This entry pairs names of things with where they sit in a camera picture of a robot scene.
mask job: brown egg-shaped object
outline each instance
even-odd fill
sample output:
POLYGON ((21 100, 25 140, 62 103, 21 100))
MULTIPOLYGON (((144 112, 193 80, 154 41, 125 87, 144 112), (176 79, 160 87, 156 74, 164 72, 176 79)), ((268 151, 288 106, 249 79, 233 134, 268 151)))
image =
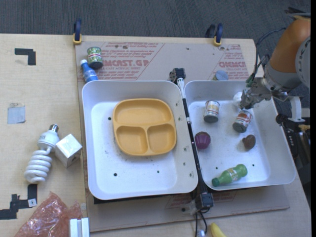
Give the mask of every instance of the brown egg-shaped object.
POLYGON ((256 137, 252 134, 242 139, 243 145, 247 150, 252 149, 256 144, 256 137))
POLYGON ((207 132, 198 132, 194 139, 198 149, 206 149, 211 143, 211 136, 207 132))

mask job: green bottle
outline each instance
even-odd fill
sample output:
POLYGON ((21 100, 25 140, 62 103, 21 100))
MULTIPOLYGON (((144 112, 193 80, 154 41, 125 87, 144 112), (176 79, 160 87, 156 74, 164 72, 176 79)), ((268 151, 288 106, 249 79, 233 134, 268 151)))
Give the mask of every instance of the green bottle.
POLYGON ((213 186, 217 187, 221 184, 228 184, 234 181, 239 180, 241 177, 244 177, 248 173, 248 170, 245 165, 238 164, 236 167, 229 168, 221 174, 220 177, 212 179, 213 186))

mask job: white plastic tray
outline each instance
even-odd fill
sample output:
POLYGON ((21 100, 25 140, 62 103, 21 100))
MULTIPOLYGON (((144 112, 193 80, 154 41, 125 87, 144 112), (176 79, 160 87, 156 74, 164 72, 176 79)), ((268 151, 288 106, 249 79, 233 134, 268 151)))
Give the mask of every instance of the white plastic tray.
POLYGON ((295 178, 295 164, 283 129, 276 122, 277 109, 272 100, 248 110, 253 119, 245 133, 233 129, 240 111, 233 104, 233 97, 244 87, 244 81, 191 81, 185 86, 193 134, 205 131, 211 136, 208 148, 198 150, 198 158, 204 182, 214 190, 283 185, 295 178), (220 103, 216 123, 203 120, 207 100, 220 103), (256 144, 247 151, 241 140, 249 134, 256 137, 256 144), (213 178, 240 163, 247 167, 245 177, 218 187, 212 185, 213 178))
POLYGON ((98 199, 189 193, 197 169, 181 92, 169 81, 91 81, 82 89, 88 185, 98 199), (115 140, 113 109, 126 99, 157 98, 169 105, 177 130, 176 146, 164 155, 129 156, 115 140))

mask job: tray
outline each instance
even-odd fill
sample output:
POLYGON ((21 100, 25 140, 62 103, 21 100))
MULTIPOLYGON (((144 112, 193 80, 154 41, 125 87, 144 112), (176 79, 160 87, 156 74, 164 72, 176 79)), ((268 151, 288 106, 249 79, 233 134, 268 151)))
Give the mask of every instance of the tray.
POLYGON ((132 156, 170 152, 176 144, 176 127, 170 107, 155 98, 127 99, 113 110, 114 135, 119 148, 132 156))
POLYGON ((232 125, 240 109, 233 97, 244 89, 244 81, 191 81, 185 86, 193 133, 205 131, 211 136, 210 145, 198 150, 202 176, 214 190, 233 190, 291 183, 295 178, 295 164, 282 127, 276 122, 274 101, 262 101, 248 110, 253 118, 244 133, 232 125), (203 119, 205 102, 219 102, 219 116, 215 123, 203 119), (247 151, 242 139, 256 137, 254 148, 247 151), (236 182, 213 186, 211 180, 231 167, 243 163, 248 174, 236 182))
POLYGON ((82 89, 88 185, 101 200, 189 193, 198 184, 181 92, 169 81, 91 81, 82 89), (176 145, 167 154, 130 156, 114 136, 113 110, 126 99, 155 98, 171 109, 176 145))

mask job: wooden table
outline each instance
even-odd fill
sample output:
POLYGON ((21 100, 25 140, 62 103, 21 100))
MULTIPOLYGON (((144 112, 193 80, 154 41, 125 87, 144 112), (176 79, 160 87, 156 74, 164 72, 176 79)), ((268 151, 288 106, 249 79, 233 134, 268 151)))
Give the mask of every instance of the wooden table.
MULTIPOLYGON (((37 150, 39 136, 51 124, 59 125, 59 137, 72 134, 81 142, 76 54, 72 36, 0 34, 0 210, 9 209, 11 195, 27 199, 23 173, 33 151, 37 150), (30 66, 27 56, 15 55, 15 48, 31 48, 36 52, 36 66, 30 66), (8 124, 7 110, 25 106, 25 122, 8 124)), ((134 41, 211 43, 210 39, 145 38, 83 36, 83 41, 134 41)), ((223 39, 223 43, 240 44, 246 65, 252 71, 255 45, 251 39, 223 39)), ((52 191, 71 206, 75 200, 85 204, 83 164, 75 162, 65 168, 54 156, 44 183, 38 185, 38 204, 52 191)), ((311 236, 311 210, 302 184, 295 180, 284 185, 290 208, 269 212, 213 218, 227 236, 296 237, 311 236)), ((31 217, 36 207, 20 209, 17 219, 0 220, 1 236, 12 237, 31 217)), ((91 233, 96 237, 120 236, 194 236, 195 221, 170 223, 122 230, 91 233)))

